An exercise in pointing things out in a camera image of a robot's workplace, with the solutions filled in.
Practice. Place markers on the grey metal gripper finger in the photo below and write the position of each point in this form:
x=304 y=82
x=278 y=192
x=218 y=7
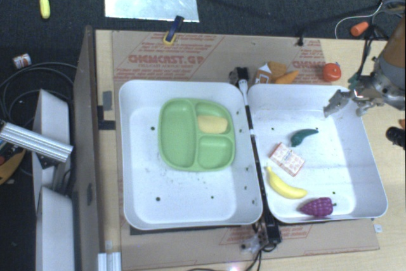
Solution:
x=363 y=109
x=336 y=103

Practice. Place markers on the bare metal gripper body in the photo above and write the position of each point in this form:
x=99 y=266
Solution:
x=377 y=94

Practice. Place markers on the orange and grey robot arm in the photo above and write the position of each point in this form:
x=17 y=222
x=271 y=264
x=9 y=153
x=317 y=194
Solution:
x=393 y=54

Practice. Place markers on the red tomato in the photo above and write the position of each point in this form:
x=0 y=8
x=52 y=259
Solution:
x=331 y=72

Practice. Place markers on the dark green pepper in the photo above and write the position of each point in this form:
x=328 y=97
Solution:
x=299 y=136

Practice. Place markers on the white plastic tray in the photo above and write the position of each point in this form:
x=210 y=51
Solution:
x=184 y=196
x=336 y=165

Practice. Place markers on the short orange carrot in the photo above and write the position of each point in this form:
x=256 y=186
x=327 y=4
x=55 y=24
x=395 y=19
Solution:
x=359 y=29

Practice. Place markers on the red and white carton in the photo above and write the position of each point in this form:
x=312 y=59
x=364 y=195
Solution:
x=287 y=159

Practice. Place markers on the brown and white carton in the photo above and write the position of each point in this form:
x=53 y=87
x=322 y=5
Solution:
x=262 y=76

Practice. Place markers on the thin black and white rod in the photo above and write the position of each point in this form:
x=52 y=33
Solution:
x=253 y=139

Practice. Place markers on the yellow banana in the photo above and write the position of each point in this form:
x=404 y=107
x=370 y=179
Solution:
x=284 y=189

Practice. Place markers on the purple grapes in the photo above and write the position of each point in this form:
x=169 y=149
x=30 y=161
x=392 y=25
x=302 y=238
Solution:
x=317 y=207

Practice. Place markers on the yellow bread roll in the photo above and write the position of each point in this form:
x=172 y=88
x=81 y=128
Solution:
x=212 y=124

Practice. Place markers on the green divided plate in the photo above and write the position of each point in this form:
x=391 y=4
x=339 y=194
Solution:
x=176 y=136

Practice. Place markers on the brown cardboard board, red print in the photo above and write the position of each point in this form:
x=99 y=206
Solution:
x=177 y=57

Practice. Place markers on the yellow oblong toy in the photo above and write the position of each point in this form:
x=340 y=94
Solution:
x=44 y=7

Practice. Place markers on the small orange and white can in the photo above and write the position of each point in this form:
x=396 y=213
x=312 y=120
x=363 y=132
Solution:
x=22 y=61

